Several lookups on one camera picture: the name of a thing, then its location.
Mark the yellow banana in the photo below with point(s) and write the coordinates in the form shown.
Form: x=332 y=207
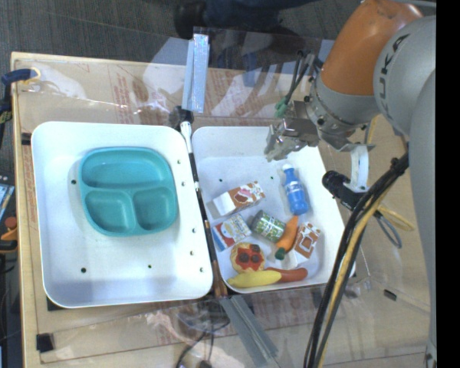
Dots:
x=253 y=279

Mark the brown and white carton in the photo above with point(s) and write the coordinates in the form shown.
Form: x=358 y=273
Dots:
x=237 y=199

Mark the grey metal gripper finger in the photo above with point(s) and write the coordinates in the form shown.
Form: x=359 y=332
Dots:
x=285 y=150
x=272 y=144

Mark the blue bottle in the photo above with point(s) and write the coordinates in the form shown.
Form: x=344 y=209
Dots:
x=295 y=190

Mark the orange carrot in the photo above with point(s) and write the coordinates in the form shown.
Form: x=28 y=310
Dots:
x=288 y=236

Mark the red blue white carton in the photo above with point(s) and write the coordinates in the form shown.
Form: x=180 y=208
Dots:
x=232 y=230

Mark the green can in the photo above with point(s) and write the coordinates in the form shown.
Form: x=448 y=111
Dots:
x=268 y=226

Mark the red sausage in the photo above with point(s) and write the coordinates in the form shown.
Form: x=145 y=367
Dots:
x=293 y=274

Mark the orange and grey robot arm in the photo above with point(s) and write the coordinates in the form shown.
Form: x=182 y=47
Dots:
x=402 y=75

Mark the pizza slice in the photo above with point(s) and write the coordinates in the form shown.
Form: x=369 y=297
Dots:
x=247 y=259

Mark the white plastic tray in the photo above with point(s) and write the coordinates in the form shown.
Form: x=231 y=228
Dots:
x=234 y=155
x=111 y=270

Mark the black cylinder on white bracket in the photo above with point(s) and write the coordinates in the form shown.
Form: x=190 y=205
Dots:
x=343 y=188

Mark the blue divided plate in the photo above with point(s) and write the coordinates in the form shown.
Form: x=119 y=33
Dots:
x=128 y=190

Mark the person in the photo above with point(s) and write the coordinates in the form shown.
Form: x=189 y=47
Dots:
x=260 y=2

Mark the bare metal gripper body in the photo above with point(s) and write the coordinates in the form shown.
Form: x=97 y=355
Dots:
x=301 y=125

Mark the brown cardboard board red print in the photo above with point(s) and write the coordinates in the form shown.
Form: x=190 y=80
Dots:
x=111 y=90

